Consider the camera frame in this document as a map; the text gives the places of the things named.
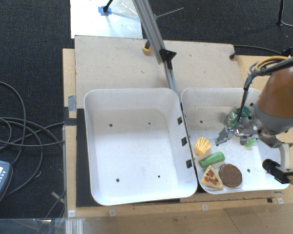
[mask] white bracket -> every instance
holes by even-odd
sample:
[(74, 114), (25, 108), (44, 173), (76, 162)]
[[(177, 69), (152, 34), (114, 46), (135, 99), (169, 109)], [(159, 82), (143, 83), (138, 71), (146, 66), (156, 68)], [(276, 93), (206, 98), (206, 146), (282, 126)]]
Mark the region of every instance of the white bracket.
[(116, 216), (116, 210), (115, 209), (111, 209), (109, 210), (109, 216)]
[(76, 211), (75, 210), (68, 210), (68, 217), (76, 217)]
[(208, 211), (209, 210), (209, 206), (207, 204), (202, 204), (202, 211)]
[(277, 202), (279, 205), (284, 204), (283, 198), (281, 198), (281, 197), (277, 197)]
[(290, 169), (291, 154), (290, 154), (289, 145), (286, 143), (280, 145), (279, 151), (280, 151), (280, 156), (281, 156), (280, 168), (282, 168), (284, 171), (287, 169)]

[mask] yellow clip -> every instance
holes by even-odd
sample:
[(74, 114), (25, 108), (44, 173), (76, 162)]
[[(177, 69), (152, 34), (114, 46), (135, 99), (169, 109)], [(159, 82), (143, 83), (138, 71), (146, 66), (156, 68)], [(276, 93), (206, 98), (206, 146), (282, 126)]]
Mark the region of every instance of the yellow clip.
[(147, 55), (148, 53), (150, 53), (151, 51), (151, 44), (149, 42), (149, 40), (147, 40), (144, 45), (143, 45), (143, 48), (142, 48), (142, 51)]

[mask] toy pizza slice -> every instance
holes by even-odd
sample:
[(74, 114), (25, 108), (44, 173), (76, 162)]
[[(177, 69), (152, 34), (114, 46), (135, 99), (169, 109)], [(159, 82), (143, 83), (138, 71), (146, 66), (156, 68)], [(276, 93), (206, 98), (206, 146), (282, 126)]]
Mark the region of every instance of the toy pizza slice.
[(201, 180), (201, 185), (207, 185), (209, 187), (216, 188), (219, 190), (222, 190), (224, 188), (223, 182), (221, 181), (215, 169), (212, 168), (212, 166), (207, 167), (204, 173), (204, 177)]

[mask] toy food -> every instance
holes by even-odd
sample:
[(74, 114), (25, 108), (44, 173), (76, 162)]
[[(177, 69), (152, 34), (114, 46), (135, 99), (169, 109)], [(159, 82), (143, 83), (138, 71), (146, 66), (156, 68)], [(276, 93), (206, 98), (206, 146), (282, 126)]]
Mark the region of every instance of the toy food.
[(242, 183), (240, 170), (231, 164), (222, 165), (219, 169), (219, 176), (224, 185), (230, 188), (235, 188)]
[(202, 160), (200, 160), (200, 165), (202, 168), (208, 167), (209, 165), (216, 164), (218, 162), (224, 161), (225, 156), (222, 152), (216, 152)]
[(212, 166), (207, 167), (204, 173), (204, 177), (201, 180), (201, 185), (207, 185), (209, 187), (219, 190), (222, 190), (224, 188), (224, 184), (221, 181), (221, 178)]
[(209, 149), (210, 149), (210, 142), (208, 139), (204, 137), (200, 137), (197, 139), (194, 146), (194, 151), (196, 152), (197, 155), (203, 156)]

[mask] toy cucumber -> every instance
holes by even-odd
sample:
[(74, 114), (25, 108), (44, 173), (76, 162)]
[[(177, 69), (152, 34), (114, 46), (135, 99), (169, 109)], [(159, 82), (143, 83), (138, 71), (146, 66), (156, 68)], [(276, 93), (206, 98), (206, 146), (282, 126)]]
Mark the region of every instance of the toy cucumber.
[(218, 162), (224, 161), (225, 156), (222, 152), (216, 152), (202, 160), (200, 160), (200, 165), (202, 168), (208, 167), (209, 165), (216, 164)]

